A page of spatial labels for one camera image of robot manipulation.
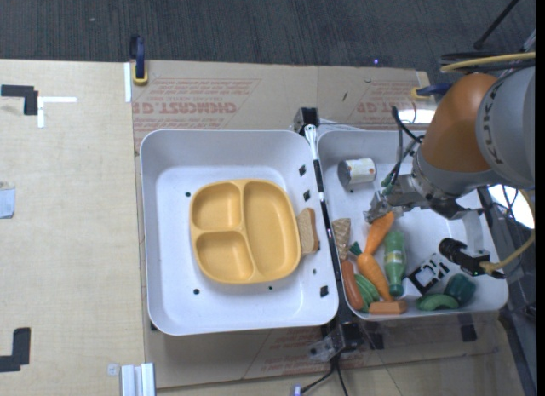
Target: toy bottle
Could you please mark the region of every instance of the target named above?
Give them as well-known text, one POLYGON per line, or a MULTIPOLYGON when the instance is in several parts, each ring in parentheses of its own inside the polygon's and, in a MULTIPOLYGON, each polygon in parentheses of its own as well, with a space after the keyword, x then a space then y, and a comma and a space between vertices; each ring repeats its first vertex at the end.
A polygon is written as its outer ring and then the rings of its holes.
POLYGON ((384 247, 384 272, 390 286, 390 295, 400 297, 403 295, 401 280, 407 267, 404 234, 401 231, 390 231, 384 238, 384 247))

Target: white container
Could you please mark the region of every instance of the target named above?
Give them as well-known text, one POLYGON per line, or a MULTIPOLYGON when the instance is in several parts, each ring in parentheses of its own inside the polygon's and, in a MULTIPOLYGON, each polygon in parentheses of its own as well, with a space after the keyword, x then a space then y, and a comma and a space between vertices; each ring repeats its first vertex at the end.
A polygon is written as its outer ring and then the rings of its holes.
MULTIPOLYGON (((349 217, 351 219, 350 244, 358 241, 361 249, 370 225, 364 219, 364 211, 370 209, 370 202, 376 191, 381 190, 381 181, 392 170, 396 163, 398 149, 397 131, 343 131, 325 132, 318 138, 318 155, 324 177, 324 192, 327 197, 328 212, 331 221, 349 217), (376 179, 372 182, 358 184, 353 188, 345 188, 339 181, 337 165, 347 158, 372 158, 376 164, 376 179)), ((400 173, 410 173, 412 157, 403 162, 400 173)), ((465 208, 481 208, 476 191, 459 198, 458 203, 465 208)), ((490 229, 484 215, 479 217, 483 233, 483 242, 490 252, 491 261, 499 261, 490 229)), ((447 221, 441 215, 430 209, 413 209, 396 219, 394 227, 404 232, 405 249, 407 253, 407 275, 432 253, 439 253, 439 242, 443 238, 454 238, 467 243, 467 234, 463 221, 447 221)), ((382 266, 384 245, 375 253, 375 258, 382 266)), ((460 272, 460 267, 445 258, 445 264, 450 271, 428 293, 442 293, 449 278, 460 272)), ((406 313, 395 315, 371 315, 353 310, 356 315, 365 320, 395 320, 426 317, 447 313, 489 312, 500 309, 508 300, 508 283, 505 279, 495 279, 488 275, 473 277, 477 289, 473 299, 462 308, 455 310, 435 310, 423 312, 416 308, 416 298, 406 298, 409 309, 406 313)))
POLYGON ((201 272, 192 252, 191 196, 216 181, 273 181, 288 193, 295 215, 310 207, 317 224, 324 224, 303 137, 288 130, 160 129, 142 141, 141 173, 147 305, 163 333, 318 326, 335 317, 339 294, 323 227, 318 228, 320 250, 304 255, 291 275, 273 282, 215 282, 201 272), (326 295, 320 293, 324 288, 326 295))

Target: tin can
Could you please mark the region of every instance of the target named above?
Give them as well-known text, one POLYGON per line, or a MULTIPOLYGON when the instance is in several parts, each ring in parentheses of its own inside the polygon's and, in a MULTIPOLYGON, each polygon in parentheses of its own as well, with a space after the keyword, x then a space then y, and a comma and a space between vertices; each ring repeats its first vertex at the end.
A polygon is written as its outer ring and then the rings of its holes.
POLYGON ((337 167, 339 181, 344 187, 376 178, 376 165, 372 158, 356 158, 341 161, 337 167))

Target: black tape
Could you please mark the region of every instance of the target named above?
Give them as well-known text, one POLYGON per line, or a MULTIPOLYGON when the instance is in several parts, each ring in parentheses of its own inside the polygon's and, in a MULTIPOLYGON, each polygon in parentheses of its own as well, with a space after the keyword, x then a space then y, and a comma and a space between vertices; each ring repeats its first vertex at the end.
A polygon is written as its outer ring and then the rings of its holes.
POLYGON ((23 113, 27 116, 37 115, 37 91, 33 86, 16 86, 3 84, 0 88, 2 96, 16 96, 25 98, 25 108, 23 113))
POLYGON ((11 355, 0 356, 0 372, 16 372, 22 364, 29 364, 31 358, 31 329, 18 328, 14 331, 11 355))

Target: divided yellow tray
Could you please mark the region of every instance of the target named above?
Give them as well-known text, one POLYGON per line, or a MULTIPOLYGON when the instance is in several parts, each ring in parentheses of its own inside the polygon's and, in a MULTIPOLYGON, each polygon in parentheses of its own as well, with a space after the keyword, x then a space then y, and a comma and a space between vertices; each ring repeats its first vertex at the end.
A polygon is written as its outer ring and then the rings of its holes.
POLYGON ((290 275, 301 259, 297 220, 285 190, 267 180, 218 181, 190 204, 195 259, 203 273, 227 284, 290 275))

